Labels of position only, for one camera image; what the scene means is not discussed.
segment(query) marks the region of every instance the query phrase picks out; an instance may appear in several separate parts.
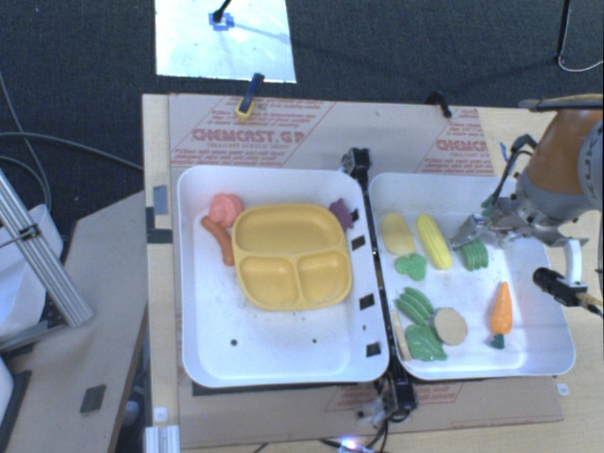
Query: cardboard sheet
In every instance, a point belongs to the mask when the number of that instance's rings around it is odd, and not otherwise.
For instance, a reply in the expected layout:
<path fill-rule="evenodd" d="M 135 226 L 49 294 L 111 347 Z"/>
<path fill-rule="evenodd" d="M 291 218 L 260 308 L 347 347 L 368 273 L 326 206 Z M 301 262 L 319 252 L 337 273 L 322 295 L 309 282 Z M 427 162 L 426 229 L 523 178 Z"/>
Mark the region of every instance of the cardboard sheet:
<path fill-rule="evenodd" d="M 195 164 L 337 169 L 351 147 L 370 149 L 371 176 L 493 174 L 477 109 L 452 108 L 452 118 L 445 119 L 437 107 L 260 98 L 255 113 L 242 122 L 234 114 L 239 99 L 169 97 L 172 192 L 182 172 Z M 175 290 L 180 290 L 177 281 Z M 182 367 L 180 308 L 176 292 L 182 447 L 374 434 L 370 422 L 358 416 L 377 396 L 372 383 L 200 391 Z M 551 377 L 430 382 L 419 384 L 416 394 L 418 409 L 409 420 L 393 425 L 393 432 L 562 419 Z"/>

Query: wooden table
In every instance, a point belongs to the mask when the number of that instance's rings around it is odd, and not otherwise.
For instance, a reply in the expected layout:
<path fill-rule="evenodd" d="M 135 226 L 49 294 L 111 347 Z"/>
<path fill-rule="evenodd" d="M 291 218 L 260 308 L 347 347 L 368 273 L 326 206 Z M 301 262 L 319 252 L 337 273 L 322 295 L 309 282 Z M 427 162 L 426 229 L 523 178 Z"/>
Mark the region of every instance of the wooden table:
<path fill-rule="evenodd" d="M 8 361 L 31 372 L 8 453 L 114 450 L 146 332 L 143 204 L 138 193 L 77 223 L 65 270 L 94 317 Z M 88 391 L 101 399 L 82 412 Z"/>
<path fill-rule="evenodd" d="M 529 133 L 539 140 L 553 114 L 535 114 L 523 109 L 479 109 L 478 115 L 493 159 L 496 175 L 503 170 L 499 143 L 510 145 L 513 140 Z M 168 99 L 147 95 L 143 99 L 145 205 L 153 210 L 154 193 L 171 182 L 170 143 L 168 135 Z M 584 215 L 577 224 L 566 226 L 566 233 L 585 236 L 591 240 L 583 249 L 583 279 L 592 294 L 599 295 L 596 268 L 599 213 Z M 149 269 L 149 325 L 151 330 L 152 407 L 157 414 L 154 426 L 178 424 L 178 395 L 176 372 L 176 325 L 174 296 L 174 262 L 171 247 L 162 239 L 162 230 L 172 228 L 170 208 L 151 215 L 153 233 L 147 248 Z M 552 268 L 564 270 L 561 250 L 548 250 Z M 567 387 L 568 395 L 560 397 L 563 420 L 541 424 L 523 424 L 492 428 L 448 429 L 441 431 L 391 434 L 386 450 L 392 452 L 533 452 L 599 451 L 604 444 L 601 418 L 604 414 L 604 364 L 602 360 L 602 322 L 585 310 L 567 310 L 566 317 L 577 351 L 572 370 L 556 378 Z M 284 414 L 295 416 L 293 411 Z M 233 445 L 202 449 L 187 449 L 199 453 L 252 453 L 259 445 Z M 305 453 L 334 451 L 317 441 L 271 443 L 266 453 Z"/>

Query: blue tape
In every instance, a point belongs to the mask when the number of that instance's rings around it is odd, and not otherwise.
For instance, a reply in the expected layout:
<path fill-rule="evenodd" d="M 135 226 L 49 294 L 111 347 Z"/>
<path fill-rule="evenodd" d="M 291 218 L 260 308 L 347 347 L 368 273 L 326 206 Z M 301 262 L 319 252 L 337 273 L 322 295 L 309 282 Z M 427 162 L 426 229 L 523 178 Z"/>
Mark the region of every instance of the blue tape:
<path fill-rule="evenodd" d="M 501 148 L 501 154 L 503 155 L 503 160 L 508 162 L 508 153 L 506 152 L 506 145 L 504 143 L 499 143 L 499 147 Z"/>
<path fill-rule="evenodd" d="M 214 30 L 219 32 L 228 31 L 230 28 L 235 26 L 235 19 L 230 13 L 223 13 L 223 19 L 218 24 L 214 22 L 214 16 L 212 13 L 209 13 L 208 15 L 210 18 L 210 25 Z"/>

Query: yellow plate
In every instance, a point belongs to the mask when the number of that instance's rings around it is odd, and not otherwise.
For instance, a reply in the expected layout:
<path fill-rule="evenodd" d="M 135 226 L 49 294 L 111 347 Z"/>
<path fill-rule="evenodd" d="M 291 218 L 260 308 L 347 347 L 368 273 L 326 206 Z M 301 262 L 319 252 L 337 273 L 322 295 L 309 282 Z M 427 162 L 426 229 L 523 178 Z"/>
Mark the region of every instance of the yellow plate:
<path fill-rule="evenodd" d="M 312 204 L 252 207 L 233 226 L 243 292 L 267 310 L 306 310 L 343 300 L 352 287 L 344 231 L 328 209 Z"/>

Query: orange toy carrot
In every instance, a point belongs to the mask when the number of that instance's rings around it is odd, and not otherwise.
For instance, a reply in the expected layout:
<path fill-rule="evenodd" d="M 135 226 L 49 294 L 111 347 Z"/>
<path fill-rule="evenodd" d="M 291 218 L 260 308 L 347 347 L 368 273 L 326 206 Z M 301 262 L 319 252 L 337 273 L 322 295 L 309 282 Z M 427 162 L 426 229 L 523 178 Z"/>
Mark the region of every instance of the orange toy carrot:
<path fill-rule="evenodd" d="M 495 335 L 491 341 L 491 346 L 503 349 L 505 346 L 503 336 L 512 330 L 512 298 L 510 297 L 508 282 L 502 282 L 501 287 L 499 287 L 499 293 L 491 315 L 491 330 Z"/>

